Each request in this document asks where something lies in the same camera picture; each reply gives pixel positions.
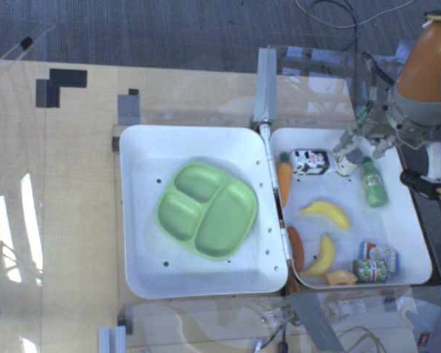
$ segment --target carrot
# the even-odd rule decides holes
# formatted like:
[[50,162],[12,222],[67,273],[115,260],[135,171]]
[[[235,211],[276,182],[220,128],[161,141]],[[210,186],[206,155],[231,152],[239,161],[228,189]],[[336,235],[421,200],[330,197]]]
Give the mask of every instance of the carrot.
[[299,273],[304,269],[304,246],[302,245],[302,239],[295,227],[287,228],[287,236],[291,243],[291,251],[294,260],[294,269],[296,273]]
[[279,194],[281,195],[281,205],[284,208],[293,178],[293,167],[288,163],[289,156],[285,151],[279,156],[281,163],[276,168],[276,176],[278,177]]

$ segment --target green bottle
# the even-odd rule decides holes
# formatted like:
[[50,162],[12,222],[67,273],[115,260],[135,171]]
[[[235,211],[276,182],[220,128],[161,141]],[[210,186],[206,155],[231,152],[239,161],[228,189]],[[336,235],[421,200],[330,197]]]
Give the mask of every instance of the green bottle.
[[365,175],[362,184],[366,190],[367,202],[371,207],[380,207],[387,203],[387,195],[384,192],[381,174],[373,167],[373,161],[366,157],[362,161]]

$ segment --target yellow banana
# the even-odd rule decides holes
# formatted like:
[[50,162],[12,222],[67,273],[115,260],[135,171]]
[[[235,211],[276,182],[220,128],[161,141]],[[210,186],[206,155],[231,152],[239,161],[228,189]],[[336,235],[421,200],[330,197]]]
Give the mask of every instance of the yellow banana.
[[334,259],[335,245],[328,235],[322,235],[318,259],[308,269],[302,271],[299,276],[322,276],[328,271]]
[[331,218],[339,227],[344,230],[350,228],[350,220],[343,209],[331,202],[325,202],[324,200],[316,200],[308,207],[299,210],[301,214],[304,213],[317,213]]

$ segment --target gray carpet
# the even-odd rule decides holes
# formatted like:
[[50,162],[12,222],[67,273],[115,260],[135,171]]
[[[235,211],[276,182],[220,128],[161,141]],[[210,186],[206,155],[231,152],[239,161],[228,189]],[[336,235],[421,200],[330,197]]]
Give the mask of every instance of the gray carpet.
[[[362,21],[408,0],[349,1]],[[361,26],[358,50],[395,55],[435,9],[441,0],[417,0]],[[315,12],[351,22],[330,4]],[[294,0],[0,0],[0,55],[39,24],[55,25],[49,61],[216,71],[254,72],[261,46],[338,49],[352,37],[350,29],[308,25]]]

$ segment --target green divided plate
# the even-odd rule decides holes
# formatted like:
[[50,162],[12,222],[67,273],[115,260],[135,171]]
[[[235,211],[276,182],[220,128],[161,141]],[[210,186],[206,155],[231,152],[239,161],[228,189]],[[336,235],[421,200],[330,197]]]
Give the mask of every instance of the green divided plate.
[[239,249],[257,210],[257,197],[245,183],[206,163],[189,163],[160,196],[157,225],[192,252],[222,260]]

